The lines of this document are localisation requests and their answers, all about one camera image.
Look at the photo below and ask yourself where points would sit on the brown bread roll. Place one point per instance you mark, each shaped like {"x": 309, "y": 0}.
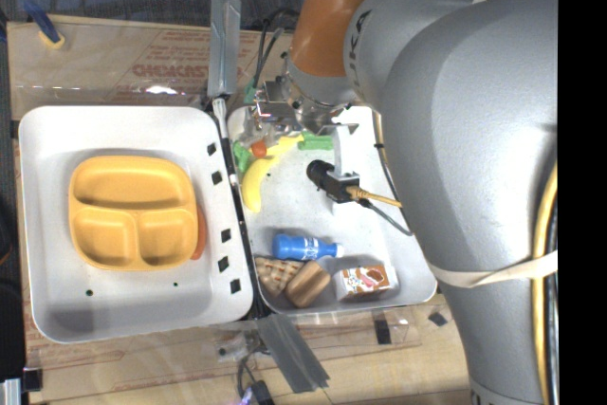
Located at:
{"x": 307, "y": 284}

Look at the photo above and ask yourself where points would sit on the black cylinder on white bracket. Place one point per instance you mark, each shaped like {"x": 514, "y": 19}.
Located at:
{"x": 327, "y": 178}

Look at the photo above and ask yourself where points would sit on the yellow divided plate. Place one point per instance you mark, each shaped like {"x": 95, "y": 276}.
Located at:
{"x": 133, "y": 213}

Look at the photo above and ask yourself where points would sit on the brown and white carton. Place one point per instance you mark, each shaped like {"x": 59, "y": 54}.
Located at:
{"x": 365, "y": 282}

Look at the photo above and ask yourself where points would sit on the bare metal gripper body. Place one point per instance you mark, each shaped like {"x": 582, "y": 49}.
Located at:
{"x": 280, "y": 106}

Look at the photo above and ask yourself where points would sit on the blue bottle white cap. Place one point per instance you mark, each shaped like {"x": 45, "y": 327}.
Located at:
{"x": 296, "y": 247}

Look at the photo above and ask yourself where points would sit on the yellow banana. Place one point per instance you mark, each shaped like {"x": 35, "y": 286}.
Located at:
{"x": 253, "y": 182}

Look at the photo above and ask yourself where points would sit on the green toy block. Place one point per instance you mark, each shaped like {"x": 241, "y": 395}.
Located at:
{"x": 315, "y": 141}

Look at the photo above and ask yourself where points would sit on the brown cardboard board red print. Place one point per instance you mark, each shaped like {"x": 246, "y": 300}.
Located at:
{"x": 118, "y": 57}

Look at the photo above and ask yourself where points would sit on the white plastic tray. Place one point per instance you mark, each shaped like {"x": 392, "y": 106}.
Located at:
{"x": 133, "y": 303}
{"x": 308, "y": 213}

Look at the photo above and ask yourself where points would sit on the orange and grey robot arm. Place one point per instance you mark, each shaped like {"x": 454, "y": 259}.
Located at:
{"x": 465, "y": 118}

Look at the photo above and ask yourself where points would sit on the small orange round toy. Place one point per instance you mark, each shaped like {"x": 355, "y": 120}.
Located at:
{"x": 259, "y": 149}

